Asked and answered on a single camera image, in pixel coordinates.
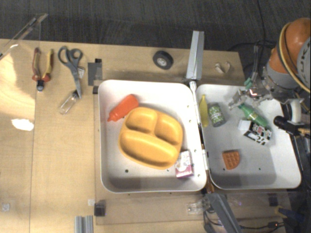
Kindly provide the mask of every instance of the green can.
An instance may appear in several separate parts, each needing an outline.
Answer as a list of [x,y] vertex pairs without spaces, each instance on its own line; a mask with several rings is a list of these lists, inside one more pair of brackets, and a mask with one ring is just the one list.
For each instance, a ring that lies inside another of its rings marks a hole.
[[208,116],[212,122],[213,127],[219,127],[226,123],[226,119],[220,109],[218,103],[209,103],[208,105]]

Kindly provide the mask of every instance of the red bottle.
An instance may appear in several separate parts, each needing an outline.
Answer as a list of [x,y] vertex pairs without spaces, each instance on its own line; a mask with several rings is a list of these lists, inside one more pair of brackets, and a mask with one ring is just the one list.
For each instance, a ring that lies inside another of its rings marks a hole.
[[126,116],[131,110],[138,107],[139,102],[134,95],[127,95],[112,111],[109,113],[109,121],[118,121],[120,118]]

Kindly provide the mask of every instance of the green bottle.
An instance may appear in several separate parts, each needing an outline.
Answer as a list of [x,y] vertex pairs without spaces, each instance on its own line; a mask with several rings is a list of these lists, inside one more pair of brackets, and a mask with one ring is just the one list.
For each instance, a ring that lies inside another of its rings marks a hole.
[[253,108],[246,106],[244,103],[238,106],[239,109],[243,110],[246,118],[252,120],[254,123],[267,127],[268,122],[260,115],[258,115]]

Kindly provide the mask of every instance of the small carton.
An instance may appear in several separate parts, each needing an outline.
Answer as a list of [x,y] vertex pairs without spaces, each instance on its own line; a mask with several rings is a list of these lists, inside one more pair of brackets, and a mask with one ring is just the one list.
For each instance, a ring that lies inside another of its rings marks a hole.
[[238,128],[243,135],[261,145],[265,145],[271,139],[272,132],[270,130],[265,129],[252,121],[240,120]]
[[192,159],[189,150],[180,152],[175,163],[175,172],[177,178],[185,178],[193,175]]

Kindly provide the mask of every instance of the scissors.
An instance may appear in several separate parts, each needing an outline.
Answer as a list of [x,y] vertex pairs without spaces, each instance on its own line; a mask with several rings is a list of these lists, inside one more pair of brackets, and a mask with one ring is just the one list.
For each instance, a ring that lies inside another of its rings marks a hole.
[[[66,61],[63,61],[61,58],[61,52],[62,51],[65,51]],[[79,50],[79,49],[69,50],[69,49],[67,49],[66,46],[61,47],[58,51],[59,61],[63,65],[67,66],[70,69],[71,74],[73,75],[79,98],[82,97],[82,91],[81,91],[81,86],[80,86],[80,81],[79,81],[78,65],[79,65],[80,59],[82,58],[82,55],[83,55],[83,53],[81,52],[81,50]]]

